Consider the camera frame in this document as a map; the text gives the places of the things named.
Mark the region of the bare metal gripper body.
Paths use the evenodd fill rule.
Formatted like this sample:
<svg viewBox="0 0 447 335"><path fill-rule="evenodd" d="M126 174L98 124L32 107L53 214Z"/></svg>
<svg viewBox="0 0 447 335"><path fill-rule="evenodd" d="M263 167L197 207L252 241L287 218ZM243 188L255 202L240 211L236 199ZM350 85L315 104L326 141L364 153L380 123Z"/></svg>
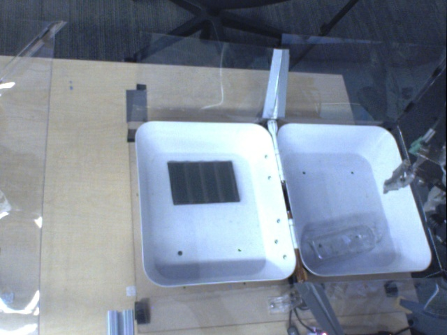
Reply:
<svg viewBox="0 0 447 335"><path fill-rule="evenodd" d="M446 146L422 146L416 153L413 171L419 179L434 186L446 185Z"/></svg>

